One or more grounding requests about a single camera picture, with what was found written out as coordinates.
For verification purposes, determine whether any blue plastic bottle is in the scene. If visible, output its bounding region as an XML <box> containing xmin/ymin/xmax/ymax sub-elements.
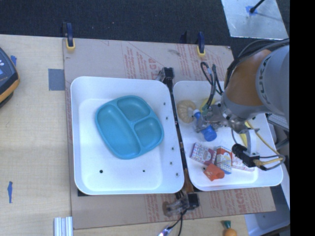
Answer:
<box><xmin>192</xmin><ymin>109</ymin><xmax>218</xmax><ymax>142</ymax></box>

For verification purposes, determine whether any brown cardboard board red print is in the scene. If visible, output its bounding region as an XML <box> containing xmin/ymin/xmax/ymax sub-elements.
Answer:
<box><xmin>62</xmin><ymin>38</ymin><xmax>277</xmax><ymax>230</ymax></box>

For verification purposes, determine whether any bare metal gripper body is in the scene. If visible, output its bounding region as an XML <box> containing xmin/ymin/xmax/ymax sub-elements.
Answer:
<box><xmin>203</xmin><ymin>104</ymin><xmax>248</xmax><ymax>133</ymax></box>

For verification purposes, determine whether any thin black and white rod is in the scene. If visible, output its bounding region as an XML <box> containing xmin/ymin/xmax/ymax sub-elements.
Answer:
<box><xmin>166</xmin><ymin>77</ymin><xmax>192</xmax><ymax>194</ymax></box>

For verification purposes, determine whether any white plastic tray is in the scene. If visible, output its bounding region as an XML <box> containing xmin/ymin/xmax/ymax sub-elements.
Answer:
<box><xmin>172</xmin><ymin>80</ymin><xmax>284</xmax><ymax>192</ymax></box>
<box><xmin>70</xmin><ymin>76</ymin><xmax>186</xmax><ymax>196</ymax></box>

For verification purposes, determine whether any orange carrot with green top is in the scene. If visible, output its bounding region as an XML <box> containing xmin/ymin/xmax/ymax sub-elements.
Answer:
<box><xmin>220</xmin><ymin>220</ymin><xmax>238</xmax><ymax>236</ymax></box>

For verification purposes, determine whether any black cylinder on white bracket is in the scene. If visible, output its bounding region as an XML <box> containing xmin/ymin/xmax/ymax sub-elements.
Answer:
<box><xmin>231</xmin><ymin>128</ymin><xmax>261</xmax><ymax>168</ymax></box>

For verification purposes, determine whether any blue divided plate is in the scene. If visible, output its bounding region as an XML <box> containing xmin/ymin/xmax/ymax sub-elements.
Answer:
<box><xmin>94</xmin><ymin>95</ymin><xmax>165</xmax><ymax>160</ymax></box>

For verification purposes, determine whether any pink printed packet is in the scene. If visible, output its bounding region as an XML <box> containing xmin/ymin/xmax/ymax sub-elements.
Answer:
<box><xmin>189</xmin><ymin>142</ymin><xmax>218</xmax><ymax>167</ymax></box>
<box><xmin>231</xmin><ymin>154</ymin><xmax>255</xmax><ymax>173</ymax></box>

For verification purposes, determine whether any white orange and blue carton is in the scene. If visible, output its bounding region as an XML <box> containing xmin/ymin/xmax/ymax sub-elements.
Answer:
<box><xmin>216</xmin><ymin>146</ymin><xmax>233</xmax><ymax>175</ymax></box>

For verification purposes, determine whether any black block with thin wires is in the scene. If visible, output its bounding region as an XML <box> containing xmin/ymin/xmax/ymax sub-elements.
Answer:
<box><xmin>161</xmin><ymin>67</ymin><xmax>175</xmax><ymax>84</ymax></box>
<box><xmin>187</xmin><ymin>192</ymin><xmax>200</xmax><ymax>210</ymax></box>

